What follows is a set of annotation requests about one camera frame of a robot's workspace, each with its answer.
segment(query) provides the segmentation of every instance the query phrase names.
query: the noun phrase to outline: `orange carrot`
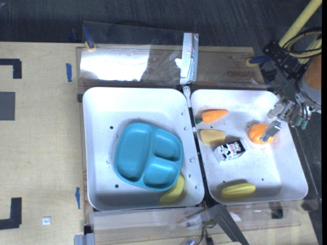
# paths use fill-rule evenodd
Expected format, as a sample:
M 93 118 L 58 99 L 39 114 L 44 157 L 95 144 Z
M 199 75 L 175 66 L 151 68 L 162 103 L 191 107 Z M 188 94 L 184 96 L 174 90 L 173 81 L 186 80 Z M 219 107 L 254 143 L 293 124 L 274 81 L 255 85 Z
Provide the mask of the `orange carrot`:
M 202 113 L 201 118 L 196 118 L 195 122 L 199 124 L 200 122 L 209 123 L 211 121 L 218 120 L 219 118 L 223 117 L 227 110 L 213 110 L 213 111 L 206 111 Z

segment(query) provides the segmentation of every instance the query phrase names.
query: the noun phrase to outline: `blue divided plate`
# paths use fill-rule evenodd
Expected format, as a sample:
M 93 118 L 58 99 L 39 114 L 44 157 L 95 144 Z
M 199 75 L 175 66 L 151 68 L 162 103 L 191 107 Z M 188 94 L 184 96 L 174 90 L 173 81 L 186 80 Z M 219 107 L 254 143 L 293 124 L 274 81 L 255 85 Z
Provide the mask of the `blue divided plate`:
M 115 152 L 114 170 L 125 182 L 149 190 L 165 191 L 180 173 L 180 139 L 157 126 L 134 122 L 123 130 Z

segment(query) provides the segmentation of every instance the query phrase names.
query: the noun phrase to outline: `wooden table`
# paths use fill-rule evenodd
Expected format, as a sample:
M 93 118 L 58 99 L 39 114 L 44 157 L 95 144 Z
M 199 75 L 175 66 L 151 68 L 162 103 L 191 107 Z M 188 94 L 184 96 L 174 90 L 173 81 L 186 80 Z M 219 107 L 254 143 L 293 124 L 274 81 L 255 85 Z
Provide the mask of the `wooden table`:
M 67 245 L 74 243 L 74 235 L 83 233 L 85 204 L 76 72 L 79 46 L 0 43 L 0 58 L 22 61 L 22 79 L 12 78 L 12 66 L 0 66 L 0 91 L 15 92 L 15 121 L 0 120 L 0 218 L 9 218 L 11 198 L 22 198 L 22 223 L 16 229 L 0 230 L 0 244 Z M 73 70 L 71 82 L 67 80 L 67 63 Z M 77 187 L 80 209 L 75 197 Z M 50 225 L 42 224 L 46 216 L 51 217 Z M 251 244 L 318 244 L 309 215 L 299 213 L 298 219 L 298 226 L 243 233 Z M 212 237 L 215 244 L 230 242 L 225 234 Z M 133 244 L 180 244 L 183 239 Z

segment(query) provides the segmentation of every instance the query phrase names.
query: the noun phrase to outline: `dark background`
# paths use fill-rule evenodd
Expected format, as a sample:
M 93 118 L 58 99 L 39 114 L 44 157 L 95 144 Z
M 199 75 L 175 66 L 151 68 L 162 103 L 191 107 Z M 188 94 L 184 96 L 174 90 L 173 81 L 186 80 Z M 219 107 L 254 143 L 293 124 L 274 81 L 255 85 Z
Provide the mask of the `dark background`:
M 75 42 L 83 21 L 133 23 L 199 33 L 199 45 L 250 46 L 256 55 L 279 40 L 310 0 L 0 0 L 0 41 Z M 322 7 L 305 29 L 322 26 Z M 75 31 L 75 40 L 69 33 Z M 303 147 L 318 191 L 310 217 L 322 244 L 321 115 L 295 143 Z

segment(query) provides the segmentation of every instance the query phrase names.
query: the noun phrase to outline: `black square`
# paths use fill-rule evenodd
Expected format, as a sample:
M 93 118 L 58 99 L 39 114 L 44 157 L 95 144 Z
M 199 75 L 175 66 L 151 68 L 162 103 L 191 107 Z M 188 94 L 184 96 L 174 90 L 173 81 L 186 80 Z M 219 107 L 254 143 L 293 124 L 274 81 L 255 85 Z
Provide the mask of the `black square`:
M 0 92 L 0 120 L 15 120 L 15 92 Z

